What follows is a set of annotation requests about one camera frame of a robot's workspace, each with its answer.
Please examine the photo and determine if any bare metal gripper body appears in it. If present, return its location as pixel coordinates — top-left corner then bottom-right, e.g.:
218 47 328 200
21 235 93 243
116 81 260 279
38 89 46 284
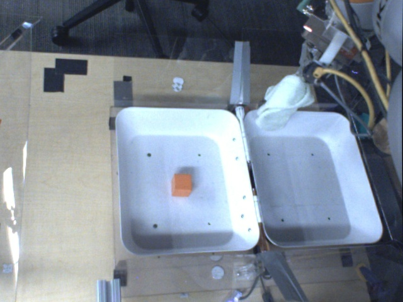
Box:
300 11 361 72

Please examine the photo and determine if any white cloth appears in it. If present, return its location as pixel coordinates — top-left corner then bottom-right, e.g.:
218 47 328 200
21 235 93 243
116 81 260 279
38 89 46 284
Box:
255 74 316 132

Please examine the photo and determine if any thin black and white rod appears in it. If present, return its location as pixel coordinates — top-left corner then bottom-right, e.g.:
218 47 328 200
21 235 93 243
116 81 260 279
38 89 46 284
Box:
234 104 264 252

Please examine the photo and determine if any white plastic tray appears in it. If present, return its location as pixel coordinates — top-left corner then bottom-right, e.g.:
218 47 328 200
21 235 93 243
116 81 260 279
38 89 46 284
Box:
114 106 261 257
243 108 384 249

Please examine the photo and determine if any orange cube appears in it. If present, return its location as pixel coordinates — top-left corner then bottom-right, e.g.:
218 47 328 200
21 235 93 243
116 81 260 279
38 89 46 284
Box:
171 173 193 198

